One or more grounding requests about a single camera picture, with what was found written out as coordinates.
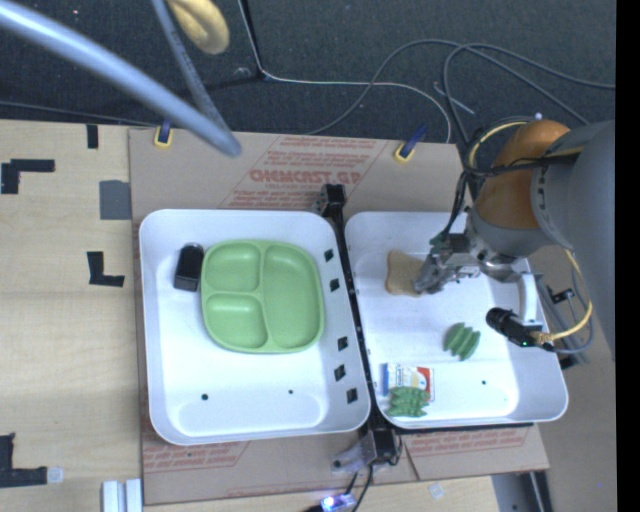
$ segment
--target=brown sponge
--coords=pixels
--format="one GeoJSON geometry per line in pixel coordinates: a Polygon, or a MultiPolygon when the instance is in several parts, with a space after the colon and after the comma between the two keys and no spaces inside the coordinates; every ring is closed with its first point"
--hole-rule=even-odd
{"type": "Polygon", "coordinates": [[[385,288],[393,295],[419,297],[413,289],[413,280],[420,273],[423,261],[402,251],[390,251],[387,255],[387,280],[385,288]]]}

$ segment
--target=yellow clip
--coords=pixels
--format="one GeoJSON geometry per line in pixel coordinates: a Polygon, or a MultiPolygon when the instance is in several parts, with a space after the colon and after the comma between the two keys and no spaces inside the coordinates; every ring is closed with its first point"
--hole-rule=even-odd
{"type": "Polygon", "coordinates": [[[169,135],[166,142],[160,140],[160,130],[162,130],[162,126],[156,127],[156,133],[153,136],[153,145],[158,149],[169,149],[173,142],[173,128],[169,128],[169,135]]]}
{"type": "Polygon", "coordinates": [[[211,0],[165,0],[193,44],[211,55],[229,46],[229,28],[211,0]]]}
{"type": "Polygon", "coordinates": [[[407,156],[402,156],[400,152],[402,151],[402,148],[404,148],[404,146],[404,144],[400,144],[398,146],[398,149],[396,149],[395,153],[393,154],[393,159],[399,164],[406,164],[409,160],[411,160],[413,154],[416,152],[415,149],[412,149],[411,151],[409,151],[409,154],[407,156]]]}

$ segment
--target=black fabric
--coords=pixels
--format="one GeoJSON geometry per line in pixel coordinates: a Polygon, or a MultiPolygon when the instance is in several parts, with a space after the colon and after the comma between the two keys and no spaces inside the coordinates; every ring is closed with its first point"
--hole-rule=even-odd
{"type": "MultiPolygon", "coordinates": [[[[75,28],[190,98],[148,1],[64,0],[19,3],[75,28]]],[[[306,133],[339,116],[361,87],[269,83],[257,74],[255,59],[236,0],[218,0],[231,45],[221,56],[199,52],[185,38],[216,107],[233,130],[306,133]]],[[[616,56],[616,3],[585,0],[247,0],[266,69],[299,80],[368,81],[396,48],[420,39],[502,47],[582,79],[613,83],[616,56]]],[[[90,112],[143,123],[162,119],[87,72],[0,33],[0,101],[90,112]]],[[[380,81],[423,89],[445,107],[434,83],[442,86],[443,65],[454,47],[425,44],[393,59],[380,81]]],[[[483,50],[534,80],[589,122],[615,117],[615,93],[576,85],[483,50]]],[[[473,133],[498,119],[541,113],[576,126],[580,121],[549,99],[468,52],[451,62],[452,96],[474,114],[460,112],[473,133]]],[[[0,105],[0,117],[71,122],[109,122],[67,114],[0,105]]],[[[403,139],[426,123],[426,141],[446,137],[444,117],[429,101],[407,91],[374,87],[358,108],[327,135],[403,139]]],[[[461,133],[454,131],[454,141],[461,133]]]]}

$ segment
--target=wooden surface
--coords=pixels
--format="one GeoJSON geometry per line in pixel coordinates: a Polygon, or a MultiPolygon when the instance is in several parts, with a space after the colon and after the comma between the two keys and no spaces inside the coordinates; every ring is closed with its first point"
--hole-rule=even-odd
{"type": "MultiPolygon", "coordinates": [[[[140,477],[131,222],[101,220],[99,183],[128,182],[126,127],[0,121],[0,161],[55,159],[0,195],[0,435],[15,468],[61,467],[64,481],[0,489],[0,511],[98,511],[107,480],[140,477]],[[86,253],[124,287],[89,285],[86,253]]],[[[148,507],[300,511],[322,493],[148,507]]],[[[365,511],[498,510],[490,477],[372,487],[365,511]]]]}

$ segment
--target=green plate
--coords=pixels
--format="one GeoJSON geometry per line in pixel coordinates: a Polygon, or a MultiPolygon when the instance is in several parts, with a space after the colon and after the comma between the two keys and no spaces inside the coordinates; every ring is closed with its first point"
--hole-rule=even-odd
{"type": "Polygon", "coordinates": [[[230,350],[297,352],[324,330],[316,263],[294,245],[264,240],[214,245],[202,263],[200,290],[207,331],[230,350]]]}

